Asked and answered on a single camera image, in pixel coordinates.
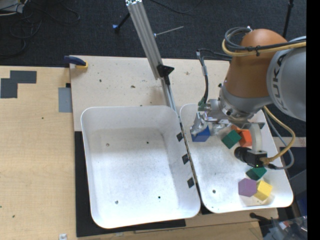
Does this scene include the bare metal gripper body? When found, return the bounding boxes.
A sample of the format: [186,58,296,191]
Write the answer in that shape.
[199,99,255,125]

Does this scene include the blue cube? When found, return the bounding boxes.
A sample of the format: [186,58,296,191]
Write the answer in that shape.
[191,125,211,143]

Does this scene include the green cube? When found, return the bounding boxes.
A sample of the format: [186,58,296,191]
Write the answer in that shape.
[221,129,243,150]
[245,166,268,181]

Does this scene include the orange cube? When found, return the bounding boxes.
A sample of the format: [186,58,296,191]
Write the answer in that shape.
[231,124,253,148]

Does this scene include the white plastic tray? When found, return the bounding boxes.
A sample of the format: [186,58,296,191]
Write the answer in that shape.
[80,105,202,229]
[179,103,294,214]

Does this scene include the purple cube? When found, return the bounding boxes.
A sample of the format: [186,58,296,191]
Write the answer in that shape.
[237,177,258,198]

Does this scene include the yellow cube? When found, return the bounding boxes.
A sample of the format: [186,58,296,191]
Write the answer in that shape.
[253,180,273,202]

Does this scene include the pale wood board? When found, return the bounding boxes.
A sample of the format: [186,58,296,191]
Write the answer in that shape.
[69,55,306,234]

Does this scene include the black cylinder on white bracket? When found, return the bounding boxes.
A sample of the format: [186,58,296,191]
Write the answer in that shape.
[234,122,268,169]

